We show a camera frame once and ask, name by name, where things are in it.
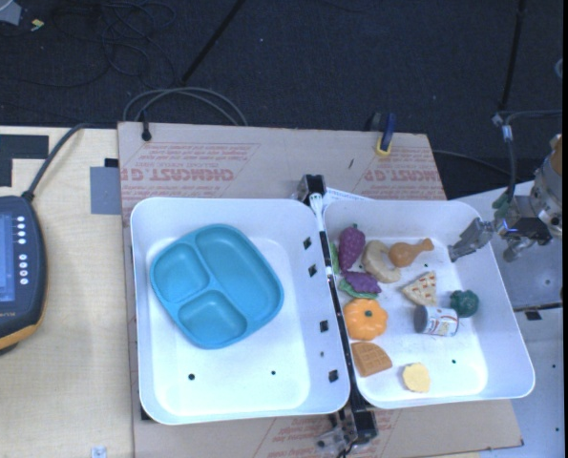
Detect green broccoli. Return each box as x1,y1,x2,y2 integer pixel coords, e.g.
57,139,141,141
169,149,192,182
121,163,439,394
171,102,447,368
449,289,480,319

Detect blue divided plate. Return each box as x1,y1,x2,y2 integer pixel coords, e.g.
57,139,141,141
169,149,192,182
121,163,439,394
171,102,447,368
148,222,285,351

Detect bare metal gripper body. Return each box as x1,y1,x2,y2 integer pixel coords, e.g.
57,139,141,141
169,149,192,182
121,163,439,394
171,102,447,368
493,189,563,239

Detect purple grapes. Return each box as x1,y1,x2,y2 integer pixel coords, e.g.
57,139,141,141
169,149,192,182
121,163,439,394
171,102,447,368
337,223,367,273
342,270,383,296

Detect yellow potato slice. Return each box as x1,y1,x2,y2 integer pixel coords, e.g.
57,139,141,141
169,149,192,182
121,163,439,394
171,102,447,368
401,362,431,394

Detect brown waffle piece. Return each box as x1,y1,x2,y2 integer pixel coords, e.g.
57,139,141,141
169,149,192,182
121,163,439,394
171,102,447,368
349,341,393,378

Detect thin black and white rod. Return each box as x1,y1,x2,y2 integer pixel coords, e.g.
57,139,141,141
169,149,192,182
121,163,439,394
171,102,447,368
308,192,362,414

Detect small white can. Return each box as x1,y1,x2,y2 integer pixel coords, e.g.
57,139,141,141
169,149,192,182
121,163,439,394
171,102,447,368
412,304,459,338

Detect white paper label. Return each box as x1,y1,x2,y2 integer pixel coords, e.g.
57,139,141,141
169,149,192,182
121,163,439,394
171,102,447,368
323,187,376,205

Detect white plastic tray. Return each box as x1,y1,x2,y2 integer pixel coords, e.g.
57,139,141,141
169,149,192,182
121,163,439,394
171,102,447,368
322,198,536,410
129,196,351,427

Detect beige ring doughnut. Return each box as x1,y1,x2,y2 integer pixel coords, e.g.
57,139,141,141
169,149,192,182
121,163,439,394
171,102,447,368
361,239,403,284

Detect orange pumpkin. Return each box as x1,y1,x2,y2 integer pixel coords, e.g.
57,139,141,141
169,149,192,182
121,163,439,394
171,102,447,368
342,297,389,343

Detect brown chicken drumstick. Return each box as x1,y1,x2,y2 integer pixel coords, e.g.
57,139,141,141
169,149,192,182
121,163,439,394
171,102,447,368
387,237,435,269

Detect brown cardboard board red print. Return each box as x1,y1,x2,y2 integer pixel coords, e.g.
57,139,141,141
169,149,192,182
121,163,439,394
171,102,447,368
116,120,525,458

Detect yellow pizza slice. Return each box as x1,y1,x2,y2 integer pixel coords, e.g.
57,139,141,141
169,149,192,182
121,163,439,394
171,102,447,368
401,270,439,308

